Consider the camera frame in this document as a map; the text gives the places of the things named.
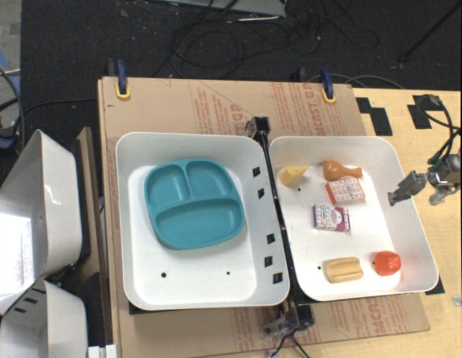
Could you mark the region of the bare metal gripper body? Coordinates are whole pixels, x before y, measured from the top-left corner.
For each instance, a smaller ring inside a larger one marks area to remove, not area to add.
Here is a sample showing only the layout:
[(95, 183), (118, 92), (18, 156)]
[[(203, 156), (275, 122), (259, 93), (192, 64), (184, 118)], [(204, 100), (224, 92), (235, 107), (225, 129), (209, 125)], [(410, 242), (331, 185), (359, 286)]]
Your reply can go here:
[(428, 181), (437, 189), (459, 190), (461, 186), (461, 156), (450, 154), (444, 161), (438, 160), (428, 169)]

